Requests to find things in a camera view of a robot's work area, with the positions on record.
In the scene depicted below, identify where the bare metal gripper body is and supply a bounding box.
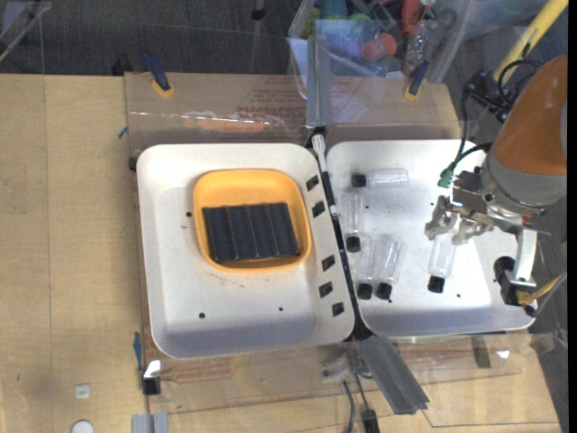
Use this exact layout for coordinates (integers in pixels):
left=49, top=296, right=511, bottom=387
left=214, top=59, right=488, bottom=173
left=450, top=169, right=552, bottom=235

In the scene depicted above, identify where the clear plastic bottle black cap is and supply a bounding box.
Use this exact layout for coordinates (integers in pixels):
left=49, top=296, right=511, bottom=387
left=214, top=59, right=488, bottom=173
left=340, top=191, right=366, bottom=254
left=374, top=234, right=408, bottom=301
left=350, top=167, right=410, bottom=189
left=426, top=232, right=458, bottom=294
left=356, top=236, right=378, bottom=301

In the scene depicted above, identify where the white plastic tray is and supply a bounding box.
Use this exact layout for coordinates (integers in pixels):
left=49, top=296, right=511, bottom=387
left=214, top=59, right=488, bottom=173
left=135, top=142, right=356, bottom=360
left=324, top=139, right=539, bottom=337

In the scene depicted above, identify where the black ribbed rectangular tray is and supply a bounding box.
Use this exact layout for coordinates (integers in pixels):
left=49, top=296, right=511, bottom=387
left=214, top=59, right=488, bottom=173
left=200, top=201, right=302, bottom=264

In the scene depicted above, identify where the yellow rectangular bowl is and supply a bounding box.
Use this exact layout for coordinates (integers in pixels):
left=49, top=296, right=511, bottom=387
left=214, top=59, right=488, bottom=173
left=192, top=168, right=314, bottom=272

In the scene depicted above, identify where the brown cardboard board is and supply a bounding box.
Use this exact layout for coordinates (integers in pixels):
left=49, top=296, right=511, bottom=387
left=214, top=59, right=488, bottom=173
left=124, top=70, right=563, bottom=428

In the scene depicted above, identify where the black cylinder on white bracket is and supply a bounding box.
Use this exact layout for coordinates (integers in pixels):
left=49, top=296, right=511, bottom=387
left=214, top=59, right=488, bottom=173
left=492, top=226, right=540, bottom=309

